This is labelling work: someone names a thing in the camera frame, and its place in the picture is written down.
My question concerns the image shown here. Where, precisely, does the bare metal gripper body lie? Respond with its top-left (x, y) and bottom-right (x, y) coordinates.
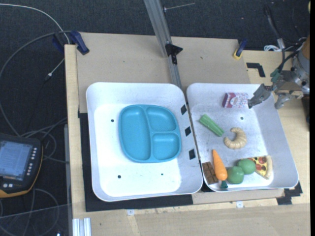
top-left (272, 68), bottom-right (311, 99)

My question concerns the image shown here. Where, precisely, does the purple and white carton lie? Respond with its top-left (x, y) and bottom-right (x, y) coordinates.
top-left (221, 92), bottom-right (249, 109)

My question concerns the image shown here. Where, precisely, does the white plastic tray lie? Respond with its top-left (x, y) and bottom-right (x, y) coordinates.
top-left (85, 82), bottom-right (204, 203)
top-left (186, 82), bottom-right (300, 193)

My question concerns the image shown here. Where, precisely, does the beige croissant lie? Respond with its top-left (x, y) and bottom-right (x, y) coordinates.
top-left (223, 127), bottom-right (248, 150)

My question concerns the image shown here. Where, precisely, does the green celery stick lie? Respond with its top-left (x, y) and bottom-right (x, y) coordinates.
top-left (198, 114), bottom-right (225, 138)

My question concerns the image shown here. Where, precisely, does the pizza slice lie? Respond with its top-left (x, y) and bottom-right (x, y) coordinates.
top-left (247, 154), bottom-right (274, 180)

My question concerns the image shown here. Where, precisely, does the green apple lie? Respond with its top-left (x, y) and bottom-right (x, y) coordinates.
top-left (226, 166), bottom-right (245, 185)
top-left (236, 158), bottom-right (257, 176)

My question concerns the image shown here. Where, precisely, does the orange carrot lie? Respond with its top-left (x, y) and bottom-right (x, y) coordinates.
top-left (212, 148), bottom-right (229, 189)

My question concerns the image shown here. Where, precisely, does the brown chocolate bar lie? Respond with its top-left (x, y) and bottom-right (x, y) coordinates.
top-left (201, 161), bottom-right (219, 185)

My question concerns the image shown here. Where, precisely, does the blue divided plate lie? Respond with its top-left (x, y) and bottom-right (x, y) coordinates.
top-left (118, 104), bottom-right (183, 164)

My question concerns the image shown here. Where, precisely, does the brown cardboard board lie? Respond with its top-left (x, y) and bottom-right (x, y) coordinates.
top-left (75, 31), bottom-right (286, 205)

